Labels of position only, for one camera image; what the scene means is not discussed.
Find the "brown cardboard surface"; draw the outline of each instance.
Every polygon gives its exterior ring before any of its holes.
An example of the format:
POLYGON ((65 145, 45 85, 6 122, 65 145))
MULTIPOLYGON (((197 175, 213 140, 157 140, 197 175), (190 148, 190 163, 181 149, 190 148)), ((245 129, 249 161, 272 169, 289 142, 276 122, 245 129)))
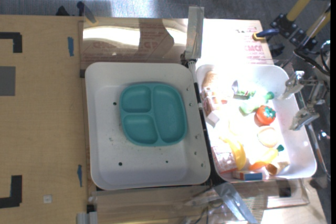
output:
POLYGON ((16 67, 15 96, 0 97, 0 198, 9 196, 12 175, 23 177, 22 203, 0 209, 1 223, 76 223, 76 214, 86 211, 81 20, 0 15, 1 31, 23 36, 21 54, 0 39, 0 65, 16 67), (52 202, 45 204, 44 195, 52 195, 52 202))

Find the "red tomato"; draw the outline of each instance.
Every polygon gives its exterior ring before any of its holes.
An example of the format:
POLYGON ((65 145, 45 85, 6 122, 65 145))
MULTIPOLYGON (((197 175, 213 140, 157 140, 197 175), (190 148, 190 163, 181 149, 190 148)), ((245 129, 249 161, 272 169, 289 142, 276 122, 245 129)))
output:
POLYGON ((257 119, 264 125, 271 124, 276 117, 276 112, 273 108, 267 105, 262 105, 256 111, 257 119))

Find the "teal divided plate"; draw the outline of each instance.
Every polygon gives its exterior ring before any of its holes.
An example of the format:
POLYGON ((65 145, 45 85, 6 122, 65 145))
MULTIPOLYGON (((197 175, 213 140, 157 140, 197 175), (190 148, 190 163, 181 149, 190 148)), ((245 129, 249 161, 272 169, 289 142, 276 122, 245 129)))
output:
POLYGON ((120 95, 119 108, 124 134, 136 145, 172 145, 181 141, 187 132, 182 97, 170 85, 128 86, 120 95))

